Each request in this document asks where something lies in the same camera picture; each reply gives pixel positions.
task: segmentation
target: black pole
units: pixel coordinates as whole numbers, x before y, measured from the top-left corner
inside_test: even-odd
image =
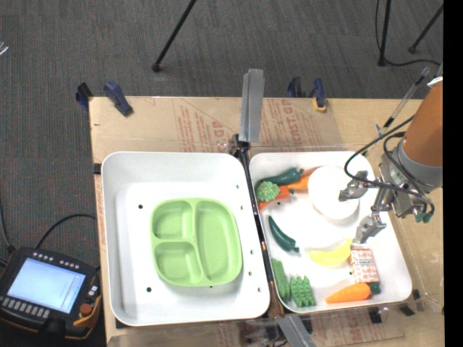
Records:
[[[384,16],[383,39],[381,41],[380,57],[378,60],[378,66],[380,67],[384,67],[386,65],[386,60],[384,59],[384,52],[386,51],[386,36],[388,35],[390,13],[391,13],[391,0],[387,0],[386,15]]]
[[[151,66],[151,69],[154,72],[159,72],[161,70],[161,61],[163,57],[166,55],[170,45],[174,42],[175,36],[177,36],[177,33],[180,31],[180,28],[182,28],[183,22],[187,19],[188,14],[190,13],[191,9],[195,5],[196,0],[191,0],[190,3],[188,4],[187,9],[184,11],[182,17],[180,18],[180,21],[177,23],[177,26],[174,29],[174,32],[171,34],[171,37],[167,40],[166,45],[164,46],[164,49],[162,50],[161,54],[159,57],[156,59],[155,64]]]
[[[443,4],[441,5],[441,7],[439,8],[439,10],[434,14],[434,17],[431,19],[431,21],[429,21],[428,25],[425,27],[425,29],[421,32],[421,35],[419,38],[417,38],[417,40],[415,41],[415,43],[410,46],[408,48],[408,51],[410,53],[414,53],[418,44],[420,43],[420,41],[422,40],[422,38],[424,38],[426,36],[426,33],[428,33],[429,29],[431,28],[431,26],[434,24],[434,22],[436,21],[436,19],[438,19],[439,15],[441,15],[441,13],[443,12]]]

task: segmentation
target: red and white carton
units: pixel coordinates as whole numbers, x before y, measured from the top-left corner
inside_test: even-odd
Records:
[[[350,267],[355,283],[379,283],[378,271],[371,249],[351,249]]]

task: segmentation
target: orange carrot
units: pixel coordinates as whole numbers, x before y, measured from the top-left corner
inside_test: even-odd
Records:
[[[370,296],[370,292],[370,286],[367,283],[355,283],[331,294],[326,298],[326,303],[362,301]]]
[[[294,190],[307,190],[307,185],[309,184],[309,177],[311,173],[308,175],[304,175],[301,177],[299,181],[293,182],[291,184],[287,184],[286,187],[288,189],[294,189]]]
[[[275,199],[269,200],[268,202],[266,202],[265,200],[259,201],[258,209],[259,209],[259,211],[261,211],[264,207],[266,207],[268,205],[268,203],[271,203],[274,200],[284,200],[287,197],[289,197],[290,194],[293,194],[293,193],[294,193],[293,189],[289,189],[288,186],[286,186],[286,185],[281,185],[280,186],[280,192],[275,197]]]

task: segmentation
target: button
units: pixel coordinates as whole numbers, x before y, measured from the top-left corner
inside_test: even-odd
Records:
[[[90,304],[81,304],[80,305],[80,314],[82,317],[86,317],[91,314],[93,311],[93,307]]]

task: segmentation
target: green plate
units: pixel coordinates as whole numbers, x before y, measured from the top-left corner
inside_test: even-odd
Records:
[[[206,198],[166,200],[151,216],[156,271],[175,286],[217,286],[242,267],[241,241],[233,212]]]

